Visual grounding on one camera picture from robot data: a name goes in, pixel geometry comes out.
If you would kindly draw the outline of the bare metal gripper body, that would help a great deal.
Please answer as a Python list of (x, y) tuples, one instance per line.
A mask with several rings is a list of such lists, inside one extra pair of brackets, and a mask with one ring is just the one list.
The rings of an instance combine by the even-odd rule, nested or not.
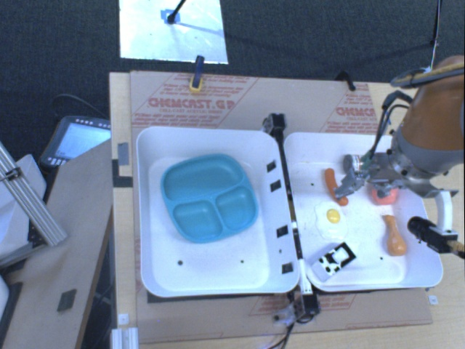
[(371, 184), (399, 180), (399, 188), (413, 191), (420, 197), (435, 197), (440, 189), (432, 178), (450, 169), (449, 152), (383, 152), (363, 155), (363, 168)]

